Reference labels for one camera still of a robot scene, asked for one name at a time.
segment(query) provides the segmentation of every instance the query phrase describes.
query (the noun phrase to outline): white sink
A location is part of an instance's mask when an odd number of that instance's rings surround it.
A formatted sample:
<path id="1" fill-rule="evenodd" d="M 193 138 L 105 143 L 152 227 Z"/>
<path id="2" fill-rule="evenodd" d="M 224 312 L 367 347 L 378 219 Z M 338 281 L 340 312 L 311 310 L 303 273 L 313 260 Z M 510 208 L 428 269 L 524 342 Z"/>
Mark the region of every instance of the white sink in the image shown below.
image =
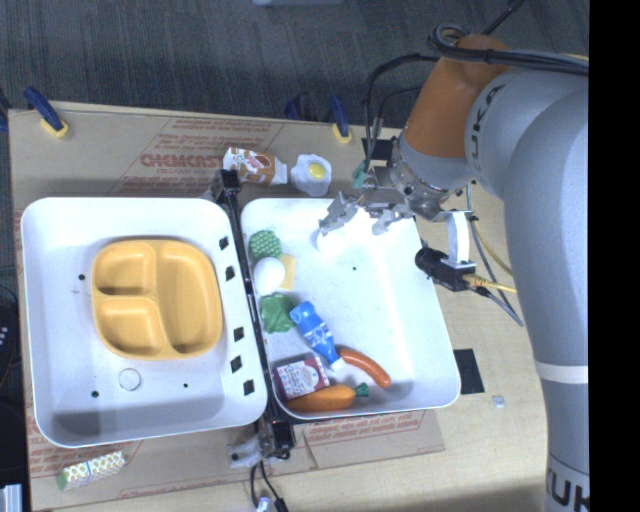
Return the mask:
<path id="1" fill-rule="evenodd" d="M 222 300 L 220 341 L 185 359 L 122 357 L 93 319 L 91 267 L 132 238 L 193 244 L 212 261 Z M 267 390 L 229 219 L 203 199 L 45 198 L 22 216 L 35 418 L 69 448 L 246 425 Z"/>

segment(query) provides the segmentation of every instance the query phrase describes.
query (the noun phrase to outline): red snack box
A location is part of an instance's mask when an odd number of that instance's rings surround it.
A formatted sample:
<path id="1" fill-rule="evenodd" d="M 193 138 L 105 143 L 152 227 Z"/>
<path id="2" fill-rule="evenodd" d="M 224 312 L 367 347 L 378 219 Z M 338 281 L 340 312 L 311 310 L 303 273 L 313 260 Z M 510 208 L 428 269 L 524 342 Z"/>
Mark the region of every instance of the red snack box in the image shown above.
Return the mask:
<path id="1" fill-rule="evenodd" d="M 276 385 L 284 400 L 291 400 L 325 388 L 329 379 L 319 357 L 296 361 L 276 368 Z"/>

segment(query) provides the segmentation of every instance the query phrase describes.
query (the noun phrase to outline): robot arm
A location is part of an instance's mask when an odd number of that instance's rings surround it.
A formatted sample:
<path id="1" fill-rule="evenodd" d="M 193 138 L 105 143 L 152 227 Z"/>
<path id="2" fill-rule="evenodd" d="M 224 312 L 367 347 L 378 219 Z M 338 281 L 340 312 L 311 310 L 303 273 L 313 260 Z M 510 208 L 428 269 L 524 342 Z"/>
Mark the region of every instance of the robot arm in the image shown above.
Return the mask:
<path id="1" fill-rule="evenodd" d="M 468 36 L 458 48 L 504 45 Z M 441 59 L 387 167 L 341 195 L 322 233 L 354 209 L 374 231 L 413 214 L 446 218 L 442 204 L 477 180 L 504 202 L 514 281 L 542 383 L 548 423 L 545 510 L 589 510 L 587 326 L 587 71 L 563 73 Z"/>

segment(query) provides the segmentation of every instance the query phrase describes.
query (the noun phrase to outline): toy sausage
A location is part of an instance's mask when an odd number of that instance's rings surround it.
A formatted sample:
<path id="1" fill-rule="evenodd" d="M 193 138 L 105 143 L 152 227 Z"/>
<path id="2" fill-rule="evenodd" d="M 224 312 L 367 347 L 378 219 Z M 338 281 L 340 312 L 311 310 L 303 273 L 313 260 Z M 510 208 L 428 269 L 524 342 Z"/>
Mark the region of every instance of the toy sausage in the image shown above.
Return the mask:
<path id="1" fill-rule="evenodd" d="M 370 357 L 348 348 L 340 349 L 339 354 L 346 363 L 366 372 L 381 388 L 388 388 L 391 385 L 391 377 L 389 377 L 389 374 Z"/>

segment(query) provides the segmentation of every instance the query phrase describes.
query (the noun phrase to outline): white basin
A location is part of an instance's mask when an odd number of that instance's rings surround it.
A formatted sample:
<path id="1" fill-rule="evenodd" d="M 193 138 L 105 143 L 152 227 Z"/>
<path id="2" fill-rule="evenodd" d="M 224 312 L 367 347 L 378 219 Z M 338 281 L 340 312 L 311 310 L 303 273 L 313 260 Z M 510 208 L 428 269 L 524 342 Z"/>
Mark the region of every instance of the white basin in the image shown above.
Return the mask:
<path id="1" fill-rule="evenodd" d="M 291 292 L 295 302 L 312 302 L 336 346 L 368 355 L 385 369 L 392 385 L 382 389 L 355 367 L 327 369 L 333 383 L 370 385 L 370 396 L 348 409 L 320 413 L 287 408 L 274 387 L 276 399 L 289 415 L 306 421 L 451 405 L 460 394 L 460 375 L 433 281 L 414 262 L 421 248 L 414 220 L 395 222 L 376 236 L 375 220 L 359 209 L 336 232 L 344 246 L 321 252 L 316 245 L 318 221 L 330 204 L 331 199 L 251 201 L 241 215 L 245 245 L 254 233 L 273 231 L 282 251 L 296 260 Z M 310 352 L 297 329 L 265 334 L 264 340 L 272 372 Z"/>
<path id="2" fill-rule="evenodd" d="M 212 261 L 220 341 L 187 359 L 147 361 L 110 351 L 91 305 L 91 267 L 132 238 L 193 244 Z M 267 390 L 229 219 L 203 199 L 45 198 L 22 216 L 35 418 L 69 448 L 246 425 Z"/>

